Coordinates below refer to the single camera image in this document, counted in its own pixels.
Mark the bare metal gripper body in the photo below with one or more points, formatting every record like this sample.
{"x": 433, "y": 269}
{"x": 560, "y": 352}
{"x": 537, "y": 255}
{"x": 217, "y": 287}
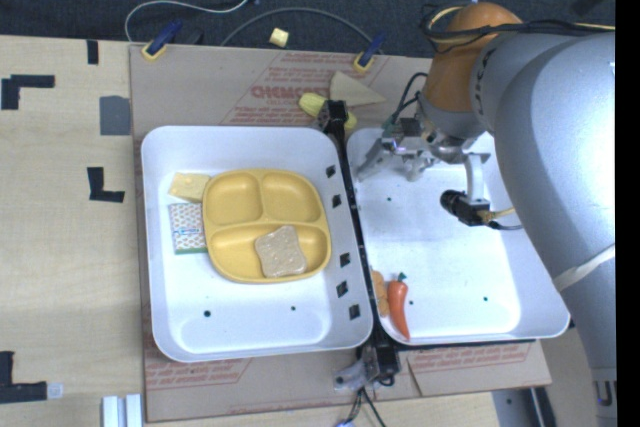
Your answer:
{"x": 417, "y": 146}

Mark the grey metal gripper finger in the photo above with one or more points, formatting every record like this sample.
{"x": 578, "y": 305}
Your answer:
{"x": 371, "y": 161}
{"x": 415, "y": 169}

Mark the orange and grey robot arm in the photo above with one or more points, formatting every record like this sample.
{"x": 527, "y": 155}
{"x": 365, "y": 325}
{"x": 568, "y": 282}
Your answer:
{"x": 550, "y": 125}

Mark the thin black and white rod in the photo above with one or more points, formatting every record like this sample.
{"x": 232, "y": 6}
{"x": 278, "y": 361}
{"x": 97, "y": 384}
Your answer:
{"x": 357, "y": 215}

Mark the beige triangular toy slice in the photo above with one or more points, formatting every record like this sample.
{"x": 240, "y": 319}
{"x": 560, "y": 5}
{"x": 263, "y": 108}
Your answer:
{"x": 350, "y": 91}

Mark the yellow corn cob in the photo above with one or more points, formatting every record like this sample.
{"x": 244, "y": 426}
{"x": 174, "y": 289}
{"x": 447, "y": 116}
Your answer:
{"x": 311, "y": 103}

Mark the white plastic tray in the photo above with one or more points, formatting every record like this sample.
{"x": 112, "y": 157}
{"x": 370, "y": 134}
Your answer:
{"x": 250, "y": 315}
{"x": 450, "y": 265}

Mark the orange lumpy toy food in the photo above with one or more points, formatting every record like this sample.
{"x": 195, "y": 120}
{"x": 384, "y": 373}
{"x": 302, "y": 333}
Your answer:
{"x": 380, "y": 292}

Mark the beige bread slice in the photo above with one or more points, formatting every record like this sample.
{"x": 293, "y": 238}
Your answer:
{"x": 281, "y": 252}

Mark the orange carrot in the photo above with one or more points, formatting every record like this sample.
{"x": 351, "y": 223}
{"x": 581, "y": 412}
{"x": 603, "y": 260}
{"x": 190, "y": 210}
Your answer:
{"x": 398, "y": 302}

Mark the yellow divided plate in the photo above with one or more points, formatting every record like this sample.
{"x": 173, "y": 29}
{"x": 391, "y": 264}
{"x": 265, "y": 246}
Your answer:
{"x": 240, "y": 200}

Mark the pale yellow cube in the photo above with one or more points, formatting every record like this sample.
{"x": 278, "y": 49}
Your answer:
{"x": 279, "y": 37}

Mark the yellow cheese wedge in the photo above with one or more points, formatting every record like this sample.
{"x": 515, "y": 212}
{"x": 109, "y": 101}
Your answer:
{"x": 187, "y": 186}

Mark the brown cardboard board, red print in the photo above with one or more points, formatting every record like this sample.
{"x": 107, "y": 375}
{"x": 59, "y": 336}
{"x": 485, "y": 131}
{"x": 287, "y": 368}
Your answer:
{"x": 200, "y": 85}

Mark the white packet with orange print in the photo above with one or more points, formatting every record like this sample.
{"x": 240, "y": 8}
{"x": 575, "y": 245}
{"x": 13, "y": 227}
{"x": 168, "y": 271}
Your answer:
{"x": 187, "y": 230}

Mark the black cylinder on white bracket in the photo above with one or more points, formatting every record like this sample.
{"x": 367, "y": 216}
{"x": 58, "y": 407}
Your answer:
{"x": 472, "y": 207}

